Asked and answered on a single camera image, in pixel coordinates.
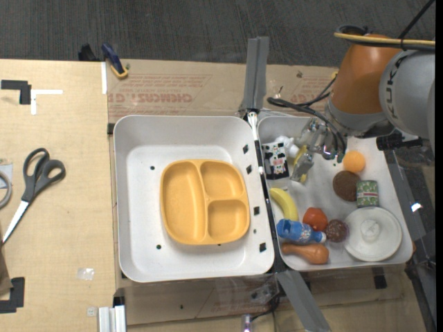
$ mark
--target light wood surface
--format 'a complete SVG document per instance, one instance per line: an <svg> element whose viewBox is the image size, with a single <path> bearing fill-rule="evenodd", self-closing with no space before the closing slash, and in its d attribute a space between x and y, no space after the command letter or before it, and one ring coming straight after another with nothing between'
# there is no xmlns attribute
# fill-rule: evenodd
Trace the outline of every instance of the light wood surface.
<svg viewBox="0 0 443 332"><path fill-rule="evenodd" d="M107 97L100 63L3 60L2 80L26 80L37 114L19 92L0 90L0 157L13 164L12 198L0 211L7 228L24 190L25 157L45 147L66 178L43 191L6 242L11 277L25 277L24 307L0 315L1 331L97 331L89 307L111 306L115 292ZM94 269L92 280L79 268Z"/></svg>

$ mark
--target red tomato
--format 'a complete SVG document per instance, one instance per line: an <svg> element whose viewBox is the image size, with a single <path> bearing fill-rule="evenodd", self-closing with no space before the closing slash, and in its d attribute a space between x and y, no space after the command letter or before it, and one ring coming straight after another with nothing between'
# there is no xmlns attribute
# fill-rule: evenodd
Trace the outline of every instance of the red tomato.
<svg viewBox="0 0 443 332"><path fill-rule="evenodd" d="M309 207L303 215L303 223L310 225L315 231L325 231L327 217L319 207Z"/></svg>

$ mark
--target scissors blade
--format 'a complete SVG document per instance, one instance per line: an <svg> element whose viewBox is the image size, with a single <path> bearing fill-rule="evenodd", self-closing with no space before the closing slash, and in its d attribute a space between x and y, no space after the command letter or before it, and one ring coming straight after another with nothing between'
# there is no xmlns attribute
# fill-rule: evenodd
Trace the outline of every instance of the scissors blade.
<svg viewBox="0 0 443 332"><path fill-rule="evenodd" d="M2 243L5 243L8 237L12 234L12 231L17 227L17 224L19 223L20 219L22 218L23 214L25 214L26 209L28 209L29 202L21 201L19 208L15 212L14 216L12 217L12 221L8 226L8 229L5 232L5 236L3 236Z"/></svg>

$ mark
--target yellow divided plate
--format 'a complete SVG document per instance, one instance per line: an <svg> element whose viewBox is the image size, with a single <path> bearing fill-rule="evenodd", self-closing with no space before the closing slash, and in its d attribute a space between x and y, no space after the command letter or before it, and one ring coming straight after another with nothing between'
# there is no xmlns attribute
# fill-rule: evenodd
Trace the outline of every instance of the yellow divided plate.
<svg viewBox="0 0 443 332"><path fill-rule="evenodd" d="M249 204L240 172L220 160L180 160L161 175L160 204L168 234L180 243L238 240L249 228Z"/></svg>

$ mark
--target black scissors handle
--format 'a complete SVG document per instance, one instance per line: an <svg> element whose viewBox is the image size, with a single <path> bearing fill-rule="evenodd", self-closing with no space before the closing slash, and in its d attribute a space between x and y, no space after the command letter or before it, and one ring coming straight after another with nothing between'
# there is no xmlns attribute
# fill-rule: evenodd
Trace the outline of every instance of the black scissors handle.
<svg viewBox="0 0 443 332"><path fill-rule="evenodd" d="M39 153L43 153L43 156L35 165L33 174L28 175L29 164ZM59 169L60 171L56 175L49 177L50 172L54 169ZM39 149L32 151L25 159L25 163L23 165L23 176L25 179L26 188L21 199L30 203L51 183L62 180L66 176L66 169L61 161L49 160L48 150L40 147Z"/></svg>

